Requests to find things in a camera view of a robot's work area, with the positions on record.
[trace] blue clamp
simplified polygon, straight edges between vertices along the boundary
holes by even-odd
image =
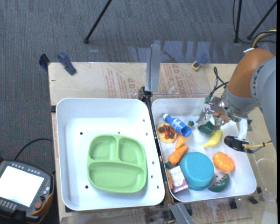
[[[48,72],[48,64],[50,63],[50,60],[46,56],[46,54],[42,54],[42,56],[39,58],[39,65]]]
[[[191,68],[193,70],[198,70],[200,63],[207,63],[208,58],[206,57],[206,53],[203,52],[202,55],[198,58],[197,61],[194,61],[193,64],[191,65]]]
[[[68,73],[70,73],[71,75],[76,73],[77,70],[73,67],[73,64],[71,63],[71,61],[66,53],[60,52],[58,54],[58,60],[59,60],[59,62],[61,62],[62,64],[65,65],[65,69]]]

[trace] small carton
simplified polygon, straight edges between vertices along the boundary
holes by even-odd
[[[182,174],[180,166],[176,166],[174,168],[169,169],[169,173],[171,174],[173,179],[173,193],[177,193],[189,188],[185,177]]]

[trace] yellow cable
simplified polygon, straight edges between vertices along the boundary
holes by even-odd
[[[267,34],[270,33],[270,32],[277,32],[277,29],[269,30],[269,31],[267,31],[267,32],[264,32],[264,33],[258,35],[258,36],[254,39],[254,41],[253,41],[251,47],[254,48],[254,46],[256,45],[256,43],[257,43],[263,36],[267,35]]]
[[[243,146],[245,149],[249,149],[249,148],[254,148],[254,147],[265,147],[270,144],[273,144],[273,142],[267,142],[267,143],[257,144],[257,145],[243,144]]]

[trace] cardboard surface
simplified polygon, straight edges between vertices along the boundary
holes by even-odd
[[[67,97],[77,98],[136,98],[140,87],[145,86],[146,63],[73,63],[77,73],[71,76],[61,63],[50,63],[49,87],[51,104],[56,105],[59,100]],[[191,64],[161,64],[159,92],[174,98],[188,98],[187,93],[194,93],[191,97],[205,97],[214,85],[213,68],[218,68],[218,74],[223,81],[228,81],[236,67],[235,64],[202,64],[198,71],[191,69]],[[223,89],[216,94],[220,96]],[[253,120],[252,132],[247,138],[252,144],[269,141],[269,135],[259,109],[249,114]],[[85,213],[69,211],[61,199],[59,152],[57,139],[56,113],[52,113],[54,135],[54,150],[56,163],[56,184],[58,196],[59,219],[61,224],[86,223],[166,223],[168,219],[159,207],[150,209],[127,209],[118,211],[102,210],[99,213]],[[277,165],[276,151],[273,146],[261,149],[249,155],[250,163],[257,179],[257,185],[263,193],[255,193],[256,204],[236,198],[237,208],[231,209],[227,200],[210,200],[192,204],[192,219],[195,223],[232,223],[262,224],[269,219],[270,223],[277,223]]]
[[[146,83],[146,63],[73,63],[70,75],[62,63],[49,64],[51,104],[63,98],[137,98]],[[194,71],[189,64],[161,63],[159,92],[154,94],[209,93],[203,70]]]

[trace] metal post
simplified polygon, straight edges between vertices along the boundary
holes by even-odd
[[[237,28],[235,30],[235,38],[234,41],[235,43],[238,42],[238,28],[239,28],[239,21],[240,21],[240,17],[241,17],[241,10],[242,10],[242,0],[239,0],[238,3],[238,20],[237,20]]]
[[[248,40],[251,40],[252,36],[254,35],[254,33],[256,32],[256,30],[260,27],[260,25],[263,23],[263,21],[266,19],[266,17],[270,14],[270,12],[274,9],[274,7],[277,5],[277,0],[274,2],[274,4],[271,6],[271,8],[267,11],[267,13],[265,14],[265,16],[261,19],[261,21],[258,23],[258,25],[256,26],[256,28],[251,32],[251,34],[249,36],[247,36]]]
[[[107,10],[107,8],[109,7],[110,3],[112,2],[112,0],[108,0],[104,9],[102,10],[101,14],[98,16],[96,22],[94,23],[93,27],[91,28],[89,34],[87,35],[87,37],[84,39],[84,43],[85,44],[89,44],[89,38],[91,36],[91,34],[93,33],[95,27],[98,25],[99,21],[101,20],[102,16],[104,15],[105,11]]]

